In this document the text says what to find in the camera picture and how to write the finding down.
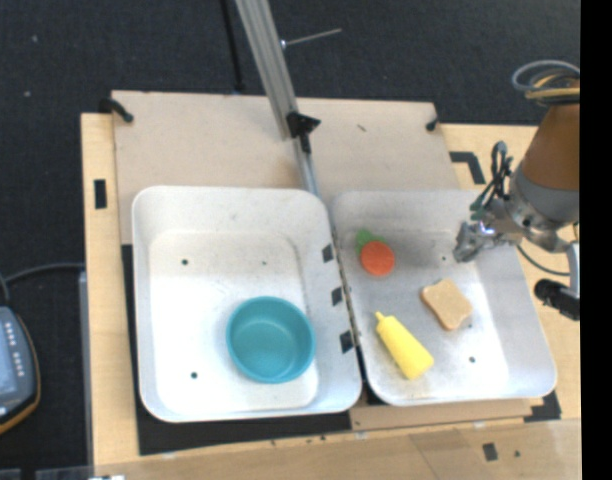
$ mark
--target teal bowl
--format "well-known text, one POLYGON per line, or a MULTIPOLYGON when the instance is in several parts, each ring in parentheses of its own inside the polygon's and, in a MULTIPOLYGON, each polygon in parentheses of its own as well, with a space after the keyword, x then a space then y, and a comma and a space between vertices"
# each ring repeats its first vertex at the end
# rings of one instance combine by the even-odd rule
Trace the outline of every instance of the teal bowl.
POLYGON ((277 297, 239 305, 228 320, 226 343, 242 373, 270 384, 296 379, 315 357, 315 332, 308 317, 277 297))

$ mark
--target dark floor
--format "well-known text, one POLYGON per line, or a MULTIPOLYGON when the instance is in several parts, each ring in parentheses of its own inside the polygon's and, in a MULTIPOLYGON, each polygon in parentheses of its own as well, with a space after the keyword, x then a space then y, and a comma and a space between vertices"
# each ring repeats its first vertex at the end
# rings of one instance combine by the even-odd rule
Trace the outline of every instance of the dark floor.
MULTIPOLYGON (((233 1, 246 93, 261 94, 233 1)), ((432 101, 443 122, 537 124, 510 85, 580 63, 581 0, 270 0, 298 96, 432 101)), ((84 259, 78 118, 114 89, 232 92, 218 0, 0 0, 0 270, 84 259)), ((86 463, 75 271, 11 285, 43 399, 0 437, 0 469, 86 463)))

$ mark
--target black tape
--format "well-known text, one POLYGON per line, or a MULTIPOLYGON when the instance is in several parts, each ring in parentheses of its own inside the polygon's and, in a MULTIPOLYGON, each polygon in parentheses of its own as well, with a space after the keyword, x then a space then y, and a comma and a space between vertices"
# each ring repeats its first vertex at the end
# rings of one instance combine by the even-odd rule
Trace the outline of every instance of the black tape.
POLYGON ((342 354, 345 354, 353 348, 353 336, 350 331, 346 331, 339 335, 339 342, 342 344, 342 354))
POLYGON ((333 246, 331 244, 322 249, 322 257, 324 258, 324 263, 328 263, 333 259, 333 246))
POLYGON ((470 170, 470 175, 473 178, 473 182, 475 185, 485 185, 486 180, 484 179, 484 173, 482 172, 482 168, 479 165, 479 160, 474 153, 471 152, 463 152, 463 151, 451 151, 450 153, 450 161, 453 163, 464 162, 468 164, 468 169, 470 170))
POLYGON ((342 301, 342 287, 340 286, 335 288, 331 293, 331 297, 333 300, 333 306, 339 304, 342 301))
POLYGON ((499 459, 499 456, 497 455, 497 448, 495 448, 495 443, 486 443, 482 446, 482 448, 484 450, 484 457, 486 457, 488 462, 499 459))
POLYGON ((562 408, 559 405, 559 400, 554 390, 546 395, 543 400, 544 405, 531 407, 533 414, 524 418, 526 423, 533 421, 560 420, 562 418, 562 408))
POLYGON ((108 207, 108 197, 106 195, 106 180, 95 180, 95 209, 100 210, 108 207))

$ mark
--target handheld device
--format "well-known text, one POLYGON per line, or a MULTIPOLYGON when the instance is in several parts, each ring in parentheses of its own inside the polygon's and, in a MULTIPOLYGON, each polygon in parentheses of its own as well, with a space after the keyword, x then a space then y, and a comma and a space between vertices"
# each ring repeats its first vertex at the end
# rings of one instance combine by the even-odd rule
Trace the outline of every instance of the handheld device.
POLYGON ((0 306, 0 434, 32 413, 40 398, 37 356, 26 327, 0 306))

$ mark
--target toy sink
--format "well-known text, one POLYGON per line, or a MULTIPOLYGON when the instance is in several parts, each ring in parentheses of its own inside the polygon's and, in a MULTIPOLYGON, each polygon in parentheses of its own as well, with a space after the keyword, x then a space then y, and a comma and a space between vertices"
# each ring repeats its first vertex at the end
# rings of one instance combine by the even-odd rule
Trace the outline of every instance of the toy sink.
POLYGON ((361 391, 331 226, 323 203, 290 189, 155 186, 133 202, 139 388, 169 422, 340 412, 361 391), (302 310, 316 336, 289 382, 243 375, 226 327, 244 301, 302 310))
POLYGON ((457 263, 452 250, 468 207, 479 195, 463 190, 341 194, 331 215, 368 382, 392 405, 412 406, 548 394, 556 371, 517 253, 511 246, 457 263), (357 233, 382 237, 396 263, 385 277, 358 261, 357 233), (419 292, 451 278, 473 312, 444 330, 419 292), (408 380, 375 332, 375 312, 394 315, 428 349, 434 365, 408 380))

